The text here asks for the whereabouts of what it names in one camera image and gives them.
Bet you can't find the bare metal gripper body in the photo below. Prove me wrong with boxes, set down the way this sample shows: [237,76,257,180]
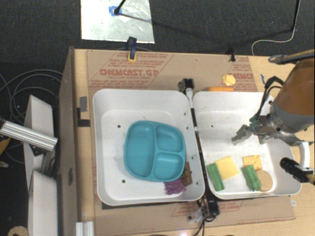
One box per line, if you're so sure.
[250,115,309,147]

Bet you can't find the yellow cheese wedge with holes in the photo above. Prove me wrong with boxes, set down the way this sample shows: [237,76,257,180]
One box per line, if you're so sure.
[242,154,262,171]

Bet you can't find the white plastic tray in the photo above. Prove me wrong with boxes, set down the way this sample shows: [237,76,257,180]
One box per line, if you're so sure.
[92,88,206,207]
[192,90,303,200]

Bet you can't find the yellow cheese slice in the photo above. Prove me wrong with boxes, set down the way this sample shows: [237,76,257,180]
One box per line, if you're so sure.
[214,155,240,181]

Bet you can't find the green asparagus bunch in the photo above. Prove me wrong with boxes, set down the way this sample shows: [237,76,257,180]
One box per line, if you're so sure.
[240,164,262,192]

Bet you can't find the tan round biscuit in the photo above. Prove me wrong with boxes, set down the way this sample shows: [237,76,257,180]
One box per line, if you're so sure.
[255,169,274,192]

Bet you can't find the thin black and white rod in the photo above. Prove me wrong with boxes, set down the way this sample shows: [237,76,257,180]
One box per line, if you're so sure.
[185,88,210,202]

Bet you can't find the orange carrot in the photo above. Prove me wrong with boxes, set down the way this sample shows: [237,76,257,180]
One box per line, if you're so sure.
[208,86,235,92]

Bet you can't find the green pea pod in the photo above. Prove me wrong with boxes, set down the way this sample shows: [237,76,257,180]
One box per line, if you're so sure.
[205,162,225,192]

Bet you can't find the yellow crinkled chip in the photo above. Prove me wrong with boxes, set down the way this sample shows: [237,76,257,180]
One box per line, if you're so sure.
[222,74,237,87]

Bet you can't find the brown chocolate bar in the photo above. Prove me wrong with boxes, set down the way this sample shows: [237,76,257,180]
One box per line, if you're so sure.
[182,161,193,187]

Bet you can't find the purple grapes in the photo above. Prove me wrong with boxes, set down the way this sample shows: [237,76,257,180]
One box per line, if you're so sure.
[163,178,187,196]

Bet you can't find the blue divided plate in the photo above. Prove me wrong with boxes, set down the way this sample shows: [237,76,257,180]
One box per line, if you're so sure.
[123,120,187,183]

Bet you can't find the brown cardboard board red print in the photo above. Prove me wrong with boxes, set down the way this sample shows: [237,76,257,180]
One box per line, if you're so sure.
[87,50,296,231]

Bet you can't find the black cylinder on white bracket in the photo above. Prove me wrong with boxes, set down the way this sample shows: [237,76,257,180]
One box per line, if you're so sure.
[280,141,315,183]

